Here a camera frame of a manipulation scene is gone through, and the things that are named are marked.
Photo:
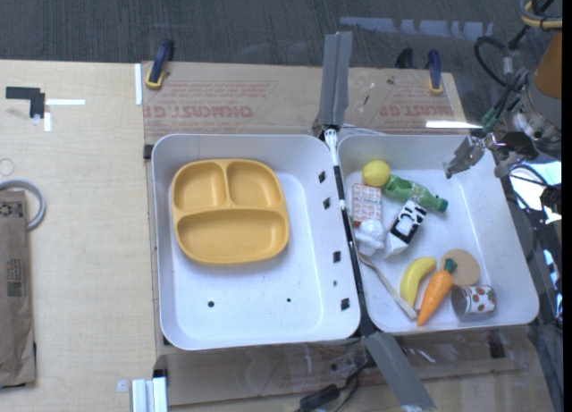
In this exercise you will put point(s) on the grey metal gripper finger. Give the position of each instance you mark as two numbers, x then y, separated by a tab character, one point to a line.
458	155
473	158

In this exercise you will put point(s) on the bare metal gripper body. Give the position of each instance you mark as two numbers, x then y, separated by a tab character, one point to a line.
532	140

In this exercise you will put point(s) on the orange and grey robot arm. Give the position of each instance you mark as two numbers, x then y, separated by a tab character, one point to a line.
550	70

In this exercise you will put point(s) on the green bottle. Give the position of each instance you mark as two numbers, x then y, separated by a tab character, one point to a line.
402	189

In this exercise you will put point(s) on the white plastic tray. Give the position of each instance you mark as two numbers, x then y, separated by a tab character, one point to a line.
487	240
250	303

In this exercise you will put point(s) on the yellow lemon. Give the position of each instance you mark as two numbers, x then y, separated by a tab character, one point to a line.
376	173

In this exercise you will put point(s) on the black and white carton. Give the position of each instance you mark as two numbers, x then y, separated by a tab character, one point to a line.
406	227

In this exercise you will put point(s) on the orange and white carton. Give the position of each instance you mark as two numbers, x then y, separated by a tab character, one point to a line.
366	202

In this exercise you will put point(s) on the tan round biscuit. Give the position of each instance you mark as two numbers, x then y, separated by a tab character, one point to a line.
468	269

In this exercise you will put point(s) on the small white bottle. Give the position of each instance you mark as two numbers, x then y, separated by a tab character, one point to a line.
371	236

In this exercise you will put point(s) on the thin black and white rod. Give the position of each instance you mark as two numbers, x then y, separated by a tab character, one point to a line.
340	195

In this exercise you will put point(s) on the yellow banana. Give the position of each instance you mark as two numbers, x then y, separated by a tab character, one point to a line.
413	278

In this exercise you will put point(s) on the orange carrot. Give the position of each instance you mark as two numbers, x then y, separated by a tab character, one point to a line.
435	294

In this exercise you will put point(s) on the white can with red print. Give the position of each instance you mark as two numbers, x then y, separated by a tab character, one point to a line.
473	300

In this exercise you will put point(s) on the cream flat strip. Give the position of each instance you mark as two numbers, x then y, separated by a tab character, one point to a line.
388	284

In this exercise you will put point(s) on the brown cardboard board red print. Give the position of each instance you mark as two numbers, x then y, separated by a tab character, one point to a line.
232	111

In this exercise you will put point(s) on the yellow divided plate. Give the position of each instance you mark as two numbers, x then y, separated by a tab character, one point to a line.
230	231

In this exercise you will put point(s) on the brown paper packet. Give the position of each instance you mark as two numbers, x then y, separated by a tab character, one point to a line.
15	294

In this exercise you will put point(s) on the black cylinder on white bracket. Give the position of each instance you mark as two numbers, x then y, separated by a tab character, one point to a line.
552	198

